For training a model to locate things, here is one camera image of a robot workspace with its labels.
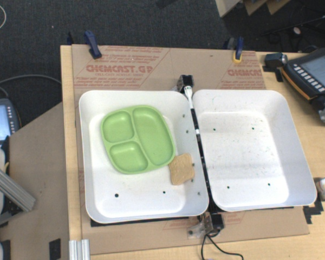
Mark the green divided plate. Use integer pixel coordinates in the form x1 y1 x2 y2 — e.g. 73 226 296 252
100 105 177 176

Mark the thin black and white rod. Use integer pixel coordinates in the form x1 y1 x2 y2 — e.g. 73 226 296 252
184 86 215 213

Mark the tan toy bread slice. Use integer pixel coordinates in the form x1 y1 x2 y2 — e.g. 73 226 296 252
168 153 196 186

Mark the brown cardboard board red print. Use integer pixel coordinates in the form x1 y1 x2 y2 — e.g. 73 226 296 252
71 44 310 256

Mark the white plastic tray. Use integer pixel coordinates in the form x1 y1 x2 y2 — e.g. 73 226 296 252
78 90 210 224
191 89 318 212

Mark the small white can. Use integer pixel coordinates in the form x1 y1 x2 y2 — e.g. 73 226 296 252
314 177 325 202

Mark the black block with thin wires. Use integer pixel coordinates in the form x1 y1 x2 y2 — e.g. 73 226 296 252
177 74 194 92
187 212 225 239

